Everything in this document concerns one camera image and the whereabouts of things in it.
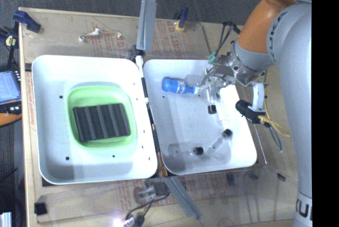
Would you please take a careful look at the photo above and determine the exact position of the white plastic tray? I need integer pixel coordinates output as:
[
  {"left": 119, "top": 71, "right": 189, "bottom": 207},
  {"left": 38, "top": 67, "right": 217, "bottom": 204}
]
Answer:
[
  {"left": 142, "top": 58, "right": 258, "bottom": 176},
  {"left": 31, "top": 54, "right": 159, "bottom": 185}
]

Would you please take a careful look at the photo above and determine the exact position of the black cylinder on white bracket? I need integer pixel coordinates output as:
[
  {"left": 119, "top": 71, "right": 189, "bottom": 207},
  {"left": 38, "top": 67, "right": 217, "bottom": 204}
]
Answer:
[{"left": 235, "top": 83, "right": 267, "bottom": 125}]

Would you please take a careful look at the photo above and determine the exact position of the blue plastic bottle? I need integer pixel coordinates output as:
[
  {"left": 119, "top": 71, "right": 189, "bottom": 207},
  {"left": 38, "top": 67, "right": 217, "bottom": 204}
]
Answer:
[{"left": 161, "top": 76, "right": 200, "bottom": 95}]

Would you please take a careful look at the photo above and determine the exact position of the clear bottle with black cap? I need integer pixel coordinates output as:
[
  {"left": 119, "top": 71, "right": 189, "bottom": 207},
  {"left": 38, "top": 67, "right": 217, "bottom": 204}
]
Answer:
[
  {"left": 198, "top": 83, "right": 218, "bottom": 115},
  {"left": 206, "top": 128, "right": 234, "bottom": 159},
  {"left": 167, "top": 142, "right": 204, "bottom": 161}
]

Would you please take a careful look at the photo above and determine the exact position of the white plastic hook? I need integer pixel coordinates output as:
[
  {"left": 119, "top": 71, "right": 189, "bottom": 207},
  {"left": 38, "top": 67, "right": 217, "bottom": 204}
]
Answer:
[{"left": 78, "top": 27, "right": 122, "bottom": 42}]

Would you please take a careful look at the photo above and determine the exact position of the brown cardboard board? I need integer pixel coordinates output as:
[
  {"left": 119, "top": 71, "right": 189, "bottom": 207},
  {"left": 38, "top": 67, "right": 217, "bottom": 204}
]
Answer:
[{"left": 18, "top": 6, "right": 300, "bottom": 224}]

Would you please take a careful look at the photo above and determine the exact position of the black ribbed rectangular pack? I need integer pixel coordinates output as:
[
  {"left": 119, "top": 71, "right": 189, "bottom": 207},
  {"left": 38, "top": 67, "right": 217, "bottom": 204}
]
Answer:
[{"left": 72, "top": 103, "right": 132, "bottom": 143}]

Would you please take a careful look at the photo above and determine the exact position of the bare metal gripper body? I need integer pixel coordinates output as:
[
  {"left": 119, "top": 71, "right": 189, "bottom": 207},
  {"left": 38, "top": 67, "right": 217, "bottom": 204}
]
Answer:
[{"left": 211, "top": 50, "right": 262, "bottom": 88}]

